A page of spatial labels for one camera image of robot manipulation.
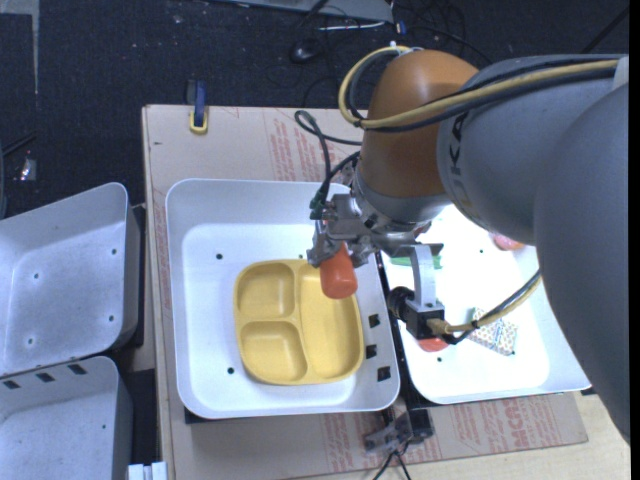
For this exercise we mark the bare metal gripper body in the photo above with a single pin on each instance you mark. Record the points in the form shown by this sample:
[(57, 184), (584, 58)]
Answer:
[(350, 225)]

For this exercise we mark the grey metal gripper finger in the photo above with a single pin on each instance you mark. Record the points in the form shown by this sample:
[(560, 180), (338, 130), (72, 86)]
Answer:
[(319, 253), (362, 259)]

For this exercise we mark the orange toy carrot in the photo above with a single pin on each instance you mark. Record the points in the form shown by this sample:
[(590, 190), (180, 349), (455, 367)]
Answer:
[(339, 278)]

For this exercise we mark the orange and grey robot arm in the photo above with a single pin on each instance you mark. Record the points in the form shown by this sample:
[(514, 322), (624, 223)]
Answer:
[(520, 168)]

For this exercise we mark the yellow divided plate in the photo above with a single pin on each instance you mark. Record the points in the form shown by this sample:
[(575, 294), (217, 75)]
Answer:
[(325, 333)]

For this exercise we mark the red round toy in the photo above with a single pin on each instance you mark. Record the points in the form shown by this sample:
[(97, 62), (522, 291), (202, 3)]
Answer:
[(432, 344)]

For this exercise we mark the white plastic tray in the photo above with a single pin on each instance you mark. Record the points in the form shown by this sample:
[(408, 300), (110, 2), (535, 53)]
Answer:
[(210, 318), (500, 373)]

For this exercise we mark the brown cardboard board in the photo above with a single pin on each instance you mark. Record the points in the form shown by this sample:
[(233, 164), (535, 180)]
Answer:
[(240, 138)]

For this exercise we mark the pink and red toy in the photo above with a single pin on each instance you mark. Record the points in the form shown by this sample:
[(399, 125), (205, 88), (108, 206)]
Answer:
[(505, 242)]

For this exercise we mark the orange patterned white packet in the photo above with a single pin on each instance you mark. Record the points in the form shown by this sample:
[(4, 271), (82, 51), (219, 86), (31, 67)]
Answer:
[(497, 335)]

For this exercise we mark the black cylinder on white bracket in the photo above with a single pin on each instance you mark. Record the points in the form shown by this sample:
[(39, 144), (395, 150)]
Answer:
[(424, 313)]

